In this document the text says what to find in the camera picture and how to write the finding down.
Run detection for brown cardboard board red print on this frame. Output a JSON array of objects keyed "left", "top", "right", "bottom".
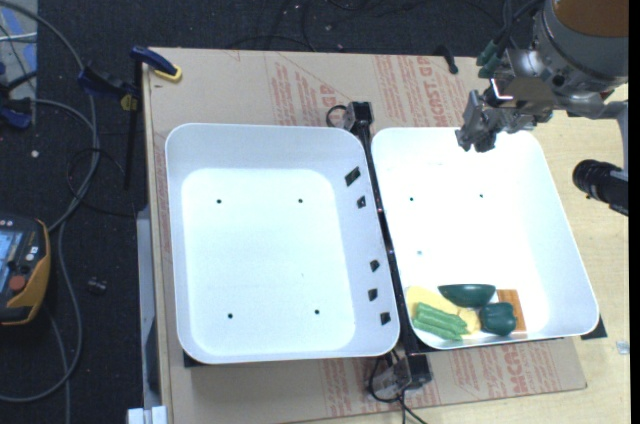
[{"left": 148, "top": 46, "right": 589, "bottom": 419}]

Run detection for green bell pepper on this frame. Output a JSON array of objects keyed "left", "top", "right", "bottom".
[{"left": 478, "top": 301, "right": 518, "bottom": 338}]

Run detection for dark green bowl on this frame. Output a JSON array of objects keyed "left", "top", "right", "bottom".
[{"left": 437, "top": 282, "right": 498, "bottom": 309}]

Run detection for black block with thin wires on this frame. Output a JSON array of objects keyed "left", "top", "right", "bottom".
[
  {"left": 343, "top": 100, "right": 373, "bottom": 131},
  {"left": 371, "top": 353, "right": 433, "bottom": 402}
]

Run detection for thin black rod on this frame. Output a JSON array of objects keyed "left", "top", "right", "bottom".
[{"left": 355, "top": 120, "right": 419, "bottom": 359}]

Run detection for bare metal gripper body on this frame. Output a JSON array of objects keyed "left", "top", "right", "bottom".
[{"left": 487, "top": 47, "right": 570, "bottom": 134}]

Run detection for black cylinder on white bracket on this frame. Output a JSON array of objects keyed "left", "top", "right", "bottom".
[{"left": 564, "top": 86, "right": 630, "bottom": 217}]

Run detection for green beans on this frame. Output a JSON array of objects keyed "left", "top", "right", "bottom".
[{"left": 411, "top": 301, "right": 470, "bottom": 342}]

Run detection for white plastic tray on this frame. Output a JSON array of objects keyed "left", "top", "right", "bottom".
[
  {"left": 370, "top": 126, "right": 601, "bottom": 352},
  {"left": 164, "top": 122, "right": 402, "bottom": 366}
]

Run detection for orange biscuit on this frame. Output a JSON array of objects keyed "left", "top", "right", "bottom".
[{"left": 495, "top": 288, "right": 528, "bottom": 339}]

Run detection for yellow toy food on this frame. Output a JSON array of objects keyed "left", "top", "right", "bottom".
[{"left": 405, "top": 285, "right": 484, "bottom": 336}]

